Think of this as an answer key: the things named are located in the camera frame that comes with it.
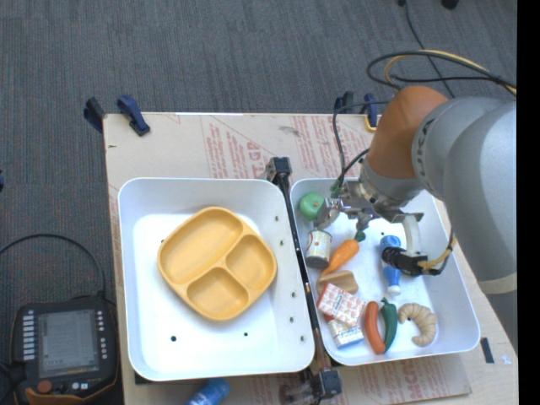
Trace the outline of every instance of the blue clamp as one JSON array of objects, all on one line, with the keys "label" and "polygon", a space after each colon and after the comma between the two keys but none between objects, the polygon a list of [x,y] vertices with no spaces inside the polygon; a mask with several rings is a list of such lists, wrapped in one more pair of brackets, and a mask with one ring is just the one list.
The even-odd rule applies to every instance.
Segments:
[{"label": "blue clamp", "polygon": [[341,110],[342,112],[339,112],[339,114],[353,114],[353,108],[354,108],[354,92],[352,91],[346,91],[343,96],[338,96],[336,98],[336,101],[334,102],[334,112],[339,112],[344,106],[344,110]]},{"label": "blue clamp", "polygon": [[117,104],[121,113],[131,119],[129,126],[132,127],[139,137],[142,137],[146,132],[150,131],[150,126],[144,121],[143,115],[138,109],[137,102],[135,102],[134,98],[127,94],[123,94],[118,98]]},{"label": "blue clamp", "polygon": [[84,119],[90,123],[96,131],[103,133],[103,116],[105,113],[95,97],[88,99],[83,113]]},{"label": "blue clamp", "polygon": [[[368,93],[364,96],[364,102],[375,102],[375,96],[371,93]],[[375,130],[377,127],[377,107],[375,104],[366,104],[362,106],[360,114],[366,113],[368,116],[368,121],[366,126],[368,129]]]}]

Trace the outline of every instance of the cardboard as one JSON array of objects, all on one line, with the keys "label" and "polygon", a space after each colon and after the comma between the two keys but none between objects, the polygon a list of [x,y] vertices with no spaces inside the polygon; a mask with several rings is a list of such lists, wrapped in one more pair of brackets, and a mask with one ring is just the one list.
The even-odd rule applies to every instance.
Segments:
[{"label": "cardboard", "polygon": [[[184,403],[204,380],[136,385],[127,358],[117,206],[119,188],[126,181],[142,176],[258,178],[274,156],[290,158],[292,185],[293,181],[304,178],[336,177],[340,163],[332,132],[332,115],[143,113],[143,116],[151,129],[142,137],[128,126],[128,119],[123,115],[110,114],[104,119],[123,386],[125,403],[130,405],[176,405]],[[346,160],[370,145],[372,133],[365,128],[365,118],[340,115],[337,119]],[[355,165],[348,176],[358,173],[359,165]],[[500,346],[494,350],[497,367],[489,368],[491,371],[486,373],[478,348],[463,359],[459,354],[448,354],[341,366],[338,369],[343,393],[325,403],[387,405],[441,397],[455,398],[445,403],[516,403],[517,357],[501,332],[502,327],[494,321],[487,300],[478,293],[467,264],[461,258],[460,263],[460,268],[465,268],[467,286],[474,287],[475,304],[483,308],[480,321],[494,337],[500,338],[497,342]],[[505,366],[500,363],[501,353]],[[476,393],[467,372],[474,379]],[[231,392],[223,405],[279,404],[280,389],[300,383],[298,374],[230,377],[227,381]]]}]

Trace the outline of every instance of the small can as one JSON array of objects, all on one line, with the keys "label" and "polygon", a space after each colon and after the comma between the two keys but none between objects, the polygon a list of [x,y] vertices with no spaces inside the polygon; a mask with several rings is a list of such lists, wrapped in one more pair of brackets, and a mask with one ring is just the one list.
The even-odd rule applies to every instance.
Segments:
[{"label": "small can", "polygon": [[320,269],[328,267],[332,236],[320,229],[313,229],[308,236],[309,240],[305,249],[305,265]]}]

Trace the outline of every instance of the handheld controller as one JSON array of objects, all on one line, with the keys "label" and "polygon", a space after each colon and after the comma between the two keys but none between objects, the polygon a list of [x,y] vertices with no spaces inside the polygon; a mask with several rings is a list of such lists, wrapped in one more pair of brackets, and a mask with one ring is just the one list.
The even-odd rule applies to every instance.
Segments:
[{"label": "handheld controller", "polygon": [[117,377],[116,326],[106,300],[24,305],[13,325],[11,360],[22,368],[19,405],[94,400]]}]

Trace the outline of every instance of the blue bottle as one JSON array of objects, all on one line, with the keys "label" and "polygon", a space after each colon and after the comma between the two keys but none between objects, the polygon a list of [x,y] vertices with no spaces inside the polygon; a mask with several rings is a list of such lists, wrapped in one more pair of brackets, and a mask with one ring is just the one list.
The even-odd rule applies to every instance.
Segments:
[{"label": "blue bottle", "polygon": [[211,378],[186,405],[218,405],[229,393],[230,387],[226,380]]},{"label": "blue bottle", "polygon": [[[396,235],[385,235],[381,239],[381,253],[387,247],[401,247],[402,242]],[[395,296],[402,293],[402,289],[399,286],[399,278],[402,276],[402,271],[399,268],[389,266],[384,261],[382,262],[382,274],[388,282],[388,288],[386,292],[389,295]]]}]

